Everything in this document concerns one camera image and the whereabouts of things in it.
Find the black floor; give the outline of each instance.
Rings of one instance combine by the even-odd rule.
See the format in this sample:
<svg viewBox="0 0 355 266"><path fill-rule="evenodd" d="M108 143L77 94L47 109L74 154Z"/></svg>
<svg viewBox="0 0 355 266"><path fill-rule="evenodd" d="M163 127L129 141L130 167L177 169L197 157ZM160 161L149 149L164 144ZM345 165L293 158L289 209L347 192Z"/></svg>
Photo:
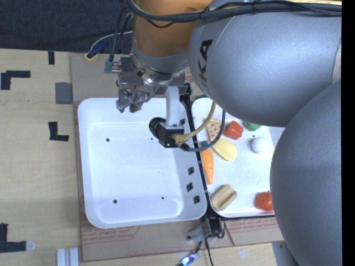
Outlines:
<svg viewBox="0 0 355 266"><path fill-rule="evenodd" d="M121 7L119 0L0 0L0 48L87 52L114 33ZM129 48L127 36L122 53Z"/></svg>

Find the black cable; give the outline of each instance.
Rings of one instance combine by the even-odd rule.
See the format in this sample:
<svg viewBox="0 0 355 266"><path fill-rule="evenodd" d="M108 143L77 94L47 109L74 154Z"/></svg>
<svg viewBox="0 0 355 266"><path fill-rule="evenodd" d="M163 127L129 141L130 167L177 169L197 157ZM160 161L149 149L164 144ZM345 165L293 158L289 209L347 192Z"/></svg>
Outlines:
<svg viewBox="0 0 355 266"><path fill-rule="evenodd" d="M223 224L224 224L224 226L223 226L223 232L222 232L222 235L221 235L221 236L217 235L217 237L218 237L219 239L222 239L222 238L224 237L224 235L226 234L226 231L227 231L227 225L226 225L226 222L224 222L224 221L223 221Z"/></svg>
<svg viewBox="0 0 355 266"><path fill-rule="evenodd" d="M210 252L209 243L208 243L207 239L208 239L208 237L205 238L205 245L206 245L206 248L207 248L207 252L208 252L208 254L209 254L211 266L214 266L214 265L213 265L213 262L212 262L212 257L211 257L211 252Z"/></svg>
<svg viewBox="0 0 355 266"><path fill-rule="evenodd" d="M117 52L117 48L118 48L118 46L119 46L121 40L123 39L124 32L125 32L125 30L126 30L127 24L128 24L128 22L129 22L129 20L130 20L131 17L132 17L132 14L131 14L131 13L128 13L127 16L126 16L126 20L124 21L124 24L123 24L123 26L122 26L122 30L121 30L121 32L120 32L120 36L119 36L117 42L114 43L114 53Z"/></svg>
<svg viewBox="0 0 355 266"><path fill-rule="evenodd" d="M235 2L244 7L224 9L228 3L221 5L217 10L206 9L202 12L180 13L170 15L152 15L139 9L133 0L126 0L131 11L145 18L146 20L166 22L192 22L198 19L227 18L241 14L265 13L265 12L312 12L316 14L341 16L341 5L318 4L318 3L296 3L291 1L257 1L252 3Z"/></svg>
<svg viewBox="0 0 355 266"><path fill-rule="evenodd" d="M149 20L149 19L145 19L148 23L152 24L153 26L155 26L156 28L160 28L160 29L165 29L169 26L171 26L172 24L175 24L175 22L170 22L166 25L158 25L156 23L154 23L152 20Z"/></svg>
<svg viewBox="0 0 355 266"><path fill-rule="evenodd" d="M201 249L201 246L202 246L202 241L200 241L199 244L197 245L197 248L196 248L194 254L196 254L197 252L199 252L199 250Z"/></svg>
<svg viewBox="0 0 355 266"><path fill-rule="evenodd" d="M180 145L180 148L181 148L182 150L184 150L184 151L187 151L187 152L200 152L200 151L203 151L203 150L206 150L206 149L212 147L214 144L217 143L217 141L218 141L218 140L220 139L220 137L222 136L225 122L226 122L226 111L223 110L223 111L222 111L221 129L220 129L220 131L218 132L216 138L215 138L213 141L211 141L208 145L203 146L203 147L199 147L199 148L191 148L188 144L183 143L183 144Z"/></svg>
<svg viewBox="0 0 355 266"><path fill-rule="evenodd" d="M122 18L122 15L123 13L127 10L127 7L124 7L121 12L119 13L118 15L118 19L117 19L117 24L116 24L116 29L115 29L115 39L113 41L113 46L112 46L112 51L110 53L110 56L109 56L109 61L110 62L113 62L113 58L114 58L114 55L115 55L115 47L116 47L116 43L117 43L117 35L118 35L118 31L119 31L119 28L120 28L120 24L121 24L121 18Z"/></svg>

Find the white ball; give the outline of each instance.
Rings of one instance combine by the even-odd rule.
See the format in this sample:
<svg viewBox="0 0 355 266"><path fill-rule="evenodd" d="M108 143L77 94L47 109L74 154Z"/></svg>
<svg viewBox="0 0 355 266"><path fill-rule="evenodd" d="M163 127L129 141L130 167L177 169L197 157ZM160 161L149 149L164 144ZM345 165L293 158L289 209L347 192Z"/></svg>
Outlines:
<svg viewBox="0 0 355 266"><path fill-rule="evenodd" d="M270 149L269 141L264 137L258 137L253 140L251 147L257 154L266 153Z"/></svg>

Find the cardboard box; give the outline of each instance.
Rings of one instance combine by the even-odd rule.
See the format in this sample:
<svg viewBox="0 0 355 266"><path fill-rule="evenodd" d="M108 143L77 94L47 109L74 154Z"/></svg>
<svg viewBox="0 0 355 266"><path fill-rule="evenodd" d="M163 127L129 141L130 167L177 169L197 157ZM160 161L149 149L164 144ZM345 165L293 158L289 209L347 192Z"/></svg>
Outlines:
<svg viewBox="0 0 355 266"><path fill-rule="evenodd" d="M116 74L104 73L108 55L99 54L87 62L83 54L72 54L72 87L74 105L75 147L77 155L80 225L83 261L124 257L136 257L160 253L192 251L196 243L186 242L185 234L198 228L199 219L192 221L149 224L144 226L100 229L87 220L84 209L84 193L80 160L78 106L87 98L117 98ZM186 81L191 84L191 101L201 96L201 90L193 82L189 70ZM223 239L213 239L211 248L282 241L282 235L274 216L263 218L229 219Z"/></svg>

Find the cable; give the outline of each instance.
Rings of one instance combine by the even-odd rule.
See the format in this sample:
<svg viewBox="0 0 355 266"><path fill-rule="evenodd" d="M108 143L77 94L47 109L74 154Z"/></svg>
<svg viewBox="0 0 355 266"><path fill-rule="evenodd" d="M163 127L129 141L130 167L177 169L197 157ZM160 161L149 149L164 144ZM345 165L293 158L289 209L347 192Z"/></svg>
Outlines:
<svg viewBox="0 0 355 266"><path fill-rule="evenodd" d="M179 144L179 143L183 143L183 142L186 142L188 139L190 139L191 137L197 135L197 133L201 132L201 130L206 127L206 125L210 122L212 116L213 116L213 113L215 111L215 108L216 108L216 103L213 102L212 103L212 106L211 106L211 110L210 110L210 113L208 114L207 118L205 119L205 121L200 125L199 128L197 128L196 130L188 133L188 134L172 134L171 138L173 138L175 140L175 143L176 144Z"/></svg>
<svg viewBox="0 0 355 266"><path fill-rule="evenodd" d="M204 147L199 147L199 148L191 148L191 147L190 147L188 144L186 144L186 143L181 144L179 147L180 147L182 150L187 151L187 152L200 152L200 151L203 151L203 150L206 150L206 149L212 147L214 144L217 143L217 141L218 141L218 140L220 139L220 137L222 136L225 122L226 122L226 111L223 110L223 111L222 111L221 129L220 129L220 131L218 132L216 138L215 138L212 142L210 142L208 145L206 145L206 146L204 146Z"/></svg>
<svg viewBox="0 0 355 266"><path fill-rule="evenodd" d="M207 248L207 252L208 252L208 254L209 254L211 266L214 266L214 265L213 265L213 262L212 262L212 257L211 257L211 252L210 252L209 243L208 243L207 239L208 239L208 237L205 238L205 245L206 245L206 248Z"/></svg>
<svg viewBox="0 0 355 266"><path fill-rule="evenodd" d="M202 246L202 241L200 241L197 245L197 248L196 250L194 251L194 254L196 254L197 252L199 252L199 250L201 249L201 246Z"/></svg>
<svg viewBox="0 0 355 266"><path fill-rule="evenodd" d="M145 20L146 20L148 23L152 24L153 26L155 26L156 28L159 28L159 29L165 29L165 28L171 26L172 24L175 24L175 22L170 22L170 23L168 23L168 24L166 24L166 25L158 25L158 24L154 23L154 22L153 22L152 20L150 20L150 19L145 19Z"/></svg>
<svg viewBox="0 0 355 266"><path fill-rule="evenodd" d="M123 34L126 35L126 34L131 34L133 33L133 30L129 30L127 32L124 32ZM109 34L109 35L106 35L100 39L98 39L96 42L93 43L93 45L90 47L90 50L93 50L94 46L97 45L101 40L104 40L106 38L110 38L110 37L114 37L116 34L113 33L113 34Z"/></svg>
<svg viewBox="0 0 355 266"><path fill-rule="evenodd" d="M232 8L225 8L224 4L218 9L209 9L208 7L202 11L195 11L190 13L179 13L170 15L152 15L140 9L133 0L126 0L131 11L145 18L152 23L152 20L166 21L172 23L192 22L199 19L209 18L226 18L230 16L237 16L241 14L255 14L266 12L312 12L315 14L341 16L341 2L336 1L317 1L317 0L301 0L301 3L293 2L292 0L276 0L276 1L254 1L250 3L235 2L238 5Z"/></svg>
<svg viewBox="0 0 355 266"><path fill-rule="evenodd" d="M224 237L224 235L226 234L226 231L227 231L226 222L223 221L223 224L224 224L224 226L223 226L223 232L222 232L222 235L221 235L221 236L217 235L218 239L222 239L222 238Z"/></svg>
<svg viewBox="0 0 355 266"><path fill-rule="evenodd" d="M113 58L114 58L114 55L115 55L115 47L116 47L117 35L118 35L118 31L119 31L120 24L121 24L121 18L122 18L123 13L126 10L127 10L127 7L124 7L121 10L121 12L119 13L119 15L118 15L117 24L116 24L116 30L115 30L115 39L113 41L112 51L111 51L110 56L109 56L109 61L110 62L113 62Z"/></svg>
<svg viewBox="0 0 355 266"><path fill-rule="evenodd" d="M118 38L117 42L114 43L114 52L117 52L117 48L118 48L118 46L119 46L121 40L123 39L124 31L126 30L128 21L131 19L132 16L133 16L132 13L128 13L128 14L127 14L126 20L124 21L124 24L123 24L123 26L122 26L122 30L121 30L121 32L120 32L119 38Z"/></svg>

